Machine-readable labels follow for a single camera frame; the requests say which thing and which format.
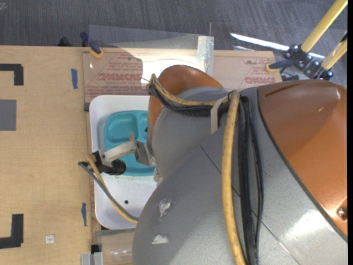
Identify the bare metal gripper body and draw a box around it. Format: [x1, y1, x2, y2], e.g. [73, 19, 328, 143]
[134, 141, 157, 167]

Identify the blue divided plate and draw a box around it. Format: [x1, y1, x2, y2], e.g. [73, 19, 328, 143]
[104, 110, 157, 177]

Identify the white plastic tray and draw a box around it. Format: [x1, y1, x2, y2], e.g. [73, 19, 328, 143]
[88, 94, 164, 230]

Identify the yellow and black stand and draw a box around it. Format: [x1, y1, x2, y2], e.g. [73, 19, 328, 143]
[282, 0, 348, 81]

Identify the black cylinder on white bracket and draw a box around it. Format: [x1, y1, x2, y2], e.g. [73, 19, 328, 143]
[89, 132, 138, 176]

